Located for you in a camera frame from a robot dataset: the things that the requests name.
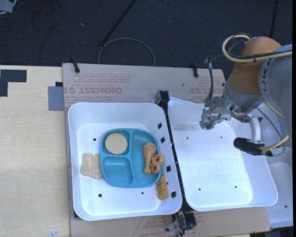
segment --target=blue plate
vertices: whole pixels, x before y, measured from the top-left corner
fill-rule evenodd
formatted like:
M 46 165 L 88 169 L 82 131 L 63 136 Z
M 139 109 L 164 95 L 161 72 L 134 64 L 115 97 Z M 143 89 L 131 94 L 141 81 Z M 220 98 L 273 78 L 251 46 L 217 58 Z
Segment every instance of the blue plate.
M 105 148 L 105 140 L 112 133 L 120 133 L 127 142 L 127 149 L 120 155 L 111 154 Z M 149 132 L 140 129 L 113 129 L 106 132 L 101 139 L 100 162 L 103 177 L 108 183 L 118 187 L 142 188 L 154 185 L 161 176 L 144 174 L 145 157 L 142 151 L 144 144 L 152 142 L 160 148 L 156 138 Z

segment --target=robotic hand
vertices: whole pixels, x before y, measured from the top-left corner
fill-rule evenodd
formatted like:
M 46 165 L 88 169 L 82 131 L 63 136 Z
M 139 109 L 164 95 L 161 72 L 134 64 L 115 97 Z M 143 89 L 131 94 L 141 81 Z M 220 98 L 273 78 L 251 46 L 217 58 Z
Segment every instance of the robotic hand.
M 246 39 L 239 56 L 226 51 L 228 42 L 235 38 Z M 222 52 L 235 65 L 224 86 L 222 97 L 212 98 L 209 109 L 203 109 L 200 126 L 203 129 L 212 129 L 216 123 L 232 117 L 240 122 L 253 122 L 248 114 L 265 102 L 282 116 L 293 144 L 292 45 L 281 46 L 268 37 L 252 38 L 248 34 L 238 34 L 223 42 Z M 237 138 L 234 145 L 253 155 L 262 154 L 257 150 L 259 145 L 256 142 L 248 145 L 246 141 L 248 140 Z

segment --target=light wood surface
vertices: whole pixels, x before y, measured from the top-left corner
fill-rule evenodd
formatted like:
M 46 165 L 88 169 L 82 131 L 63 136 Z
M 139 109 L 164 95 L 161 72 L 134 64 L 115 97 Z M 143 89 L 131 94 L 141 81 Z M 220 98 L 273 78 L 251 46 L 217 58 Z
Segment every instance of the light wood surface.
M 0 97 L 0 237 L 70 236 L 64 112 L 48 110 L 61 67 L 26 69 Z

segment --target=beige round object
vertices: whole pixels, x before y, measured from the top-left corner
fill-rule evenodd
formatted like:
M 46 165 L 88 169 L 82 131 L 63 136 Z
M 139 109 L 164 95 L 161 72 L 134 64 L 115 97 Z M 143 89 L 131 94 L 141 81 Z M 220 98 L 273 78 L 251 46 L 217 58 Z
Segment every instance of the beige round object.
M 111 133 L 105 139 L 104 145 L 111 154 L 120 155 L 126 151 L 128 142 L 120 133 Z

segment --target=white tray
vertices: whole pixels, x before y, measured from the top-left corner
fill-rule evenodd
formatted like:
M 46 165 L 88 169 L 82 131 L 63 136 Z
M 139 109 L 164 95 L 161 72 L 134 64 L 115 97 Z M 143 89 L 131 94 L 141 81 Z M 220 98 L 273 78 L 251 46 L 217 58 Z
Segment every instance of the white tray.
M 74 210 L 81 219 L 93 221 L 179 211 L 182 205 L 181 189 L 167 122 L 159 106 L 150 103 L 76 103 L 69 109 L 68 122 Z M 161 174 L 168 182 L 168 198 L 158 198 L 156 185 L 121 188 L 110 185 L 103 177 L 96 180 L 81 175 L 82 155 L 100 153 L 103 134 L 116 128 L 146 130 L 159 141 L 164 156 Z
M 174 104 L 169 119 L 187 203 L 197 211 L 270 206 L 278 195 L 265 156 L 236 149 L 251 138 L 248 123 L 234 118 L 203 130 L 204 104 Z

